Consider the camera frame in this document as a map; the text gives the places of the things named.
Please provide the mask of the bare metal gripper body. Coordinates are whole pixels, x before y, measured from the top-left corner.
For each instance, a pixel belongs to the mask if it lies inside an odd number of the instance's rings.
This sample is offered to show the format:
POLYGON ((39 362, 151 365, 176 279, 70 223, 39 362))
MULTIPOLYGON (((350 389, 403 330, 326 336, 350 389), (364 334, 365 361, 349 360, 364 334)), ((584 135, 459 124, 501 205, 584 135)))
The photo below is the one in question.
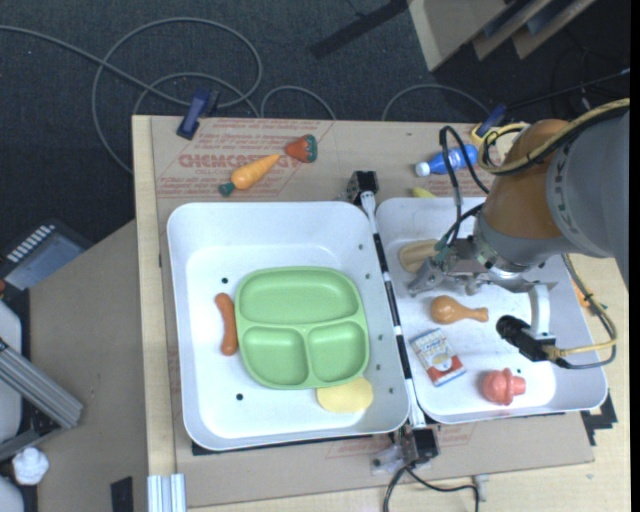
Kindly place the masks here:
POLYGON ((476 277, 486 286, 497 286, 512 293, 527 293, 532 282, 524 277, 526 266, 517 265, 499 256, 483 239, 475 236, 456 239, 438 254, 438 263, 446 278, 464 287, 469 277, 476 277))

